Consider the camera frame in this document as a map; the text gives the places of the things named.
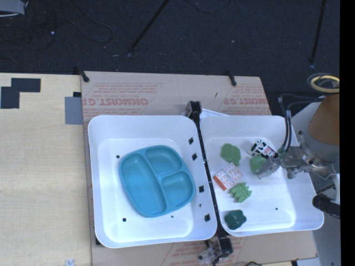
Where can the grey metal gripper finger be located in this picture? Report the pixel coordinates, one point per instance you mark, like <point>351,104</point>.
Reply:
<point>264,172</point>
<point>273,162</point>

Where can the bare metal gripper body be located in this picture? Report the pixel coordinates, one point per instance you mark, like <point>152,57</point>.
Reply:
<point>298,162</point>

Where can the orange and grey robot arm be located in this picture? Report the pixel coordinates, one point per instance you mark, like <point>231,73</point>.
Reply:
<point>324,120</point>

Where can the black and white carton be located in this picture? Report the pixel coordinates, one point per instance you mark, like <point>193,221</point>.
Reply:
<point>262,148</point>

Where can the light green ridged toy vegetable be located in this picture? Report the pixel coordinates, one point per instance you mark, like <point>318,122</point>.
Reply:
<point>240,193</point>

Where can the orange and white packet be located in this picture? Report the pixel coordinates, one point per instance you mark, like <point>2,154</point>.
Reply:
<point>228,176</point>

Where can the white plastic tray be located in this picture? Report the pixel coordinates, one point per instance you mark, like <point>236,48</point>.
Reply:
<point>263,209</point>
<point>111,231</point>

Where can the green toy lettuce leaf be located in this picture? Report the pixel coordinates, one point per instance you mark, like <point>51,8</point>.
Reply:
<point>230,152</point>

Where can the dark green toy broccoli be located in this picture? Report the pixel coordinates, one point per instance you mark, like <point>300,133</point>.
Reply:
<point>235,220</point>

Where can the thin black and white rod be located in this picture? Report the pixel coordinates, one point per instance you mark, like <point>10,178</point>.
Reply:
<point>206,165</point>

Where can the white paper sheet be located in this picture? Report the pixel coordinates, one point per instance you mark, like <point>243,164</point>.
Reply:
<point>215,113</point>

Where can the blue divided plate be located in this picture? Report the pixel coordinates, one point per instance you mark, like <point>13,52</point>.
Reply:
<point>144,181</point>

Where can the brown cardboard board red print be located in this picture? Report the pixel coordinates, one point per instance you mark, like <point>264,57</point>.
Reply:
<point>166,93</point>

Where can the black cylinder on white bracket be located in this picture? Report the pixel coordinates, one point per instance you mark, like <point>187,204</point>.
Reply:
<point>325,204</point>

